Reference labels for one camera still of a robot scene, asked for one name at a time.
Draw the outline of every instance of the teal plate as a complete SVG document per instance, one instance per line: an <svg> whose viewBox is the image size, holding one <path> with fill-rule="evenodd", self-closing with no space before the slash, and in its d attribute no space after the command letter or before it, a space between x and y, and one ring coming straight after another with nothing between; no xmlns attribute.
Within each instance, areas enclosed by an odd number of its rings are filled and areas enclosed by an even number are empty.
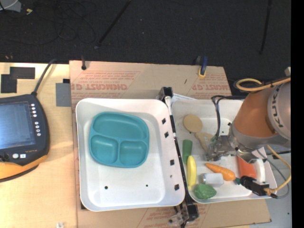
<svg viewBox="0 0 304 228"><path fill-rule="evenodd" d="M146 161L149 152L148 126L134 115L100 113L90 127L89 149L99 164L138 167Z"/></svg>

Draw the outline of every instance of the light wood surface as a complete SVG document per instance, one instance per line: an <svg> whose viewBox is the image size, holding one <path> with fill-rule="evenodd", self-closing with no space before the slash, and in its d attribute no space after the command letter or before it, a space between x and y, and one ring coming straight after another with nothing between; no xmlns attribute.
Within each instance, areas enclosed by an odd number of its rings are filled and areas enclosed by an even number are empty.
<svg viewBox="0 0 304 228"><path fill-rule="evenodd" d="M0 63L0 74L9 74L10 66L35 67L36 78L18 79L17 93L1 98L30 94L47 64ZM56 106L56 83L69 76L69 65L54 64L38 89L50 127L50 155L30 173L0 182L1 228L56 228L58 222L64 228L77 227L71 107Z"/></svg>

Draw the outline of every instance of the black floor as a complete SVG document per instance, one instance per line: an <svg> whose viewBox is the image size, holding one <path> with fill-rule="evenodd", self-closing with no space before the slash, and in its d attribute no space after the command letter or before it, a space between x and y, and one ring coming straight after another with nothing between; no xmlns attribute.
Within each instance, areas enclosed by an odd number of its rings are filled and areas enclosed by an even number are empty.
<svg viewBox="0 0 304 228"><path fill-rule="evenodd" d="M0 62L191 65L207 56L230 82L275 80L291 66L291 0L19 0L0 10ZM269 24L261 54L266 15Z"/></svg>

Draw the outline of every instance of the yellow cable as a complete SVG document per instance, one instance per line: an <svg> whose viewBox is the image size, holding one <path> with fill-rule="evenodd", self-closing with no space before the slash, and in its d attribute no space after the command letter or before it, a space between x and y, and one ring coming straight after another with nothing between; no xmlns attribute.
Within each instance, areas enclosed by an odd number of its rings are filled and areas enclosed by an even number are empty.
<svg viewBox="0 0 304 228"><path fill-rule="evenodd" d="M280 190L281 188L283 188L291 180L291 166L281 156L279 156L269 145L266 145L266 147L271 151L272 154L274 154L285 165L287 165L289 170L290 170L289 177L280 186L278 186L277 188L274 188L274 189L271 189L271 188L265 188L264 189L264 191L267 193L267 195L270 196L272 193L274 193L274 192Z"/></svg>
<svg viewBox="0 0 304 228"><path fill-rule="evenodd" d="M276 85L280 85L282 83L286 83L286 82L289 82L291 81L291 77L287 77L287 78L284 78L284 79L281 79L281 80L278 80L278 81L275 81L275 82L272 82L272 83L269 83L269 84L266 84L266 85L262 85L263 83L256 80L256 79L253 79L253 78L245 78L245 79L240 79L236 82L236 87L239 89L239 90L242 90L242 91L248 91L248 92L255 92L255 91L259 91L259 90L262 90L262 89L267 89L267 88L270 88L270 87L273 87L273 86L276 86ZM241 86L240 84L243 83L243 82L255 82L261 86L257 86L257 87L243 87Z"/></svg>

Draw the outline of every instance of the button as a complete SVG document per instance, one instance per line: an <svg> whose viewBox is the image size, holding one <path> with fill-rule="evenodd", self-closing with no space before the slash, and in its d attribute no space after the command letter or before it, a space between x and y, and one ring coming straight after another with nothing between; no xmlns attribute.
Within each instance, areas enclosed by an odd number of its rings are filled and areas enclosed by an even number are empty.
<svg viewBox="0 0 304 228"><path fill-rule="evenodd" d="M12 157L13 157L13 159L18 159L18 158L19 158L19 154L14 153L14 154L12 155Z"/></svg>

